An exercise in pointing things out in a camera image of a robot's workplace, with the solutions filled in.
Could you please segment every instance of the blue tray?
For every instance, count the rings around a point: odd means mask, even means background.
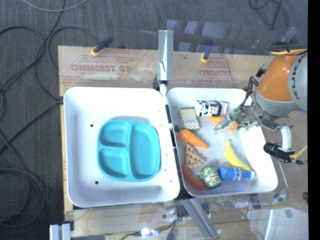
[[[99,130],[97,160],[107,177],[127,182],[144,182],[159,171],[159,136],[147,123],[110,120]]]

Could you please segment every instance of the white plastic tray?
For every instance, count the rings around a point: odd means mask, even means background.
[[[173,88],[167,94],[167,100],[173,125],[182,127],[179,117],[181,108],[192,108],[196,100],[228,102],[227,113],[232,113],[234,108],[243,102],[245,92],[241,89],[223,88]],[[200,130],[195,134],[200,137],[209,149],[195,148],[204,158],[205,163],[196,169],[190,170],[198,179],[200,171],[204,167],[220,166],[230,167],[224,158],[226,141],[231,146],[240,160],[247,163],[255,172],[254,179],[243,179],[240,181],[224,180],[222,185],[205,190],[197,190],[190,186],[184,179],[183,184],[190,195],[199,198],[226,196],[235,194],[252,194],[273,191],[278,185],[278,178],[271,156],[264,152],[263,146],[266,143],[260,126],[253,126],[247,131],[222,131],[214,134],[214,127],[217,126],[205,117],[199,117]],[[186,142],[180,139],[175,133],[179,163],[185,163]]]
[[[148,88],[74,87],[64,95],[67,192],[81,208],[165,202],[180,191],[165,102]],[[106,177],[98,167],[101,126],[109,120],[135,120],[159,135],[161,162],[151,180],[127,182]]]

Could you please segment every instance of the plastic water bottle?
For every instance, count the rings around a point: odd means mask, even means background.
[[[244,178],[253,179],[255,177],[253,171],[245,171],[236,167],[219,167],[217,172],[221,180],[240,181]]]

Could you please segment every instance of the yellow banana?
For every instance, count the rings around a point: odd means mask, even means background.
[[[237,155],[235,154],[233,148],[230,146],[230,141],[228,140],[226,142],[226,148],[224,150],[224,155],[228,162],[234,166],[234,167],[239,167],[244,171],[251,171],[251,168],[246,165],[244,162],[240,161]]]

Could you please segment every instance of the green can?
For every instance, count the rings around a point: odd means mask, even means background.
[[[214,166],[205,167],[200,173],[208,188],[216,188],[221,185],[221,179]]]

